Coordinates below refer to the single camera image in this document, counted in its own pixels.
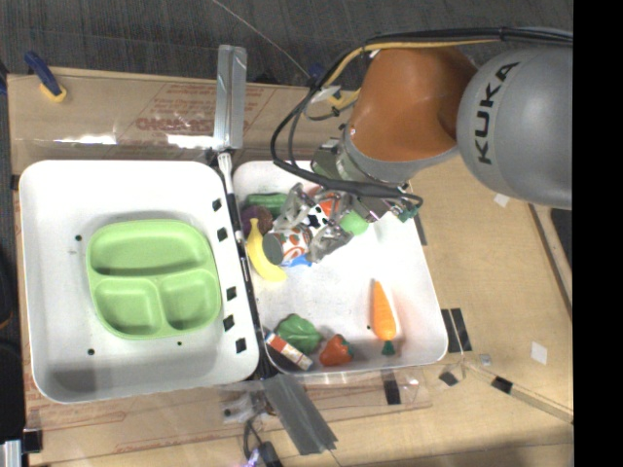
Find green divided plate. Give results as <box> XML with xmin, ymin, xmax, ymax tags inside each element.
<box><xmin>85</xmin><ymin>218</ymin><xmax>223</xmax><ymax>341</ymax></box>

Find red strawberry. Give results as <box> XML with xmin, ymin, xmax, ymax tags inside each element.
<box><xmin>318</xmin><ymin>334</ymin><xmax>355</xmax><ymax>368</ymax></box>

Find orange carrot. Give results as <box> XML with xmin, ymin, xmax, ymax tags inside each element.
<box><xmin>370</xmin><ymin>278</ymin><xmax>399</xmax><ymax>357</ymax></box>

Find green lettuce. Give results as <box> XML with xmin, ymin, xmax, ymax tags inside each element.
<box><xmin>275</xmin><ymin>313</ymin><xmax>323</xmax><ymax>355</ymax></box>

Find green cucumber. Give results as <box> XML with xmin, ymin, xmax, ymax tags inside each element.
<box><xmin>242</xmin><ymin>192</ymin><xmax>290</xmax><ymax>213</ymax></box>

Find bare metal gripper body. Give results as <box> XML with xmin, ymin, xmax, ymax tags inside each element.
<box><xmin>310</xmin><ymin>137</ymin><xmax>413</xmax><ymax>224</ymax></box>

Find yellow banana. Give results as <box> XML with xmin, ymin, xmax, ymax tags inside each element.
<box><xmin>245</xmin><ymin>217</ymin><xmax>288</xmax><ymax>283</ymax></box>

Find white can with orange print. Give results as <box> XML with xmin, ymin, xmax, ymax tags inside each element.
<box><xmin>261</xmin><ymin>226</ymin><xmax>313</xmax><ymax>267</ymax></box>

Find red and white carton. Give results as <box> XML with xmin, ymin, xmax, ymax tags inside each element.
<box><xmin>264</xmin><ymin>331</ymin><xmax>314</xmax><ymax>372</ymax></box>

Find orange and white packet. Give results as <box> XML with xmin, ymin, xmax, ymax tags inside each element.
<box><xmin>316</xmin><ymin>192</ymin><xmax>342</xmax><ymax>219</ymax></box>

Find black block with thin wires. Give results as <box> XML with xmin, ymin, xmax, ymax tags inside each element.
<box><xmin>255</xmin><ymin>440</ymin><xmax>284</xmax><ymax>467</ymax></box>

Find black and white carton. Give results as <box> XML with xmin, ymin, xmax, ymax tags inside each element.
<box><xmin>305</xmin><ymin>203</ymin><xmax>330</xmax><ymax>235</ymax></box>

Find white plastic tray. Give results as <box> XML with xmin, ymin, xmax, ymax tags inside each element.
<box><xmin>18</xmin><ymin>159</ymin><xmax>261</xmax><ymax>405</ymax></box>
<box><xmin>232</xmin><ymin>159</ymin><xmax>450</xmax><ymax>377</ymax></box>

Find purple grapes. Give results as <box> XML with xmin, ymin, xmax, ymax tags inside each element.
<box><xmin>239</xmin><ymin>204</ymin><xmax>275</xmax><ymax>236</ymax></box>

